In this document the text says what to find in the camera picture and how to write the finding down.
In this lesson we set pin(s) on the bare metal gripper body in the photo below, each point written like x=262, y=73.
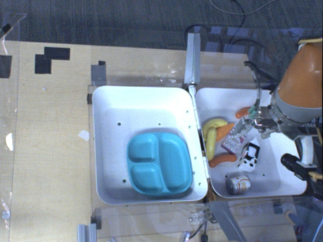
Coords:
x=267, y=121

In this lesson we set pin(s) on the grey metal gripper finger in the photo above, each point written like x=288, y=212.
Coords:
x=248, y=125
x=238, y=128

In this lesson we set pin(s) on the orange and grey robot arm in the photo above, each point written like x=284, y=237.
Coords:
x=304, y=79

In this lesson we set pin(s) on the orange sausage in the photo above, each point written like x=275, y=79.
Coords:
x=223, y=159
x=241, y=112

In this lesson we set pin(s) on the orange carrot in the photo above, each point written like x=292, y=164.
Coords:
x=223, y=131

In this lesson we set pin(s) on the pink carton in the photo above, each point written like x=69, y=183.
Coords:
x=233, y=144

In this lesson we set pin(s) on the yellow banana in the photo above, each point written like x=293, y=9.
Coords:
x=211, y=145
x=214, y=123

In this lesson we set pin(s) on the black and white milk carton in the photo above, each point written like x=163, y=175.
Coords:
x=249, y=155

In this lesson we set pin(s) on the white plastic tray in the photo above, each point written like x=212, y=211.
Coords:
x=272, y=165
x=113, y=145

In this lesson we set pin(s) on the silver can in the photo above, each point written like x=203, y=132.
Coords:
x=238, y=184

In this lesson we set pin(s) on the blue divided plate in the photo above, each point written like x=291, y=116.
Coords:
x=161, y=162

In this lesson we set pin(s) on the black cylinder on white bracket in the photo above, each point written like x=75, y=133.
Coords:
x=294, y=164

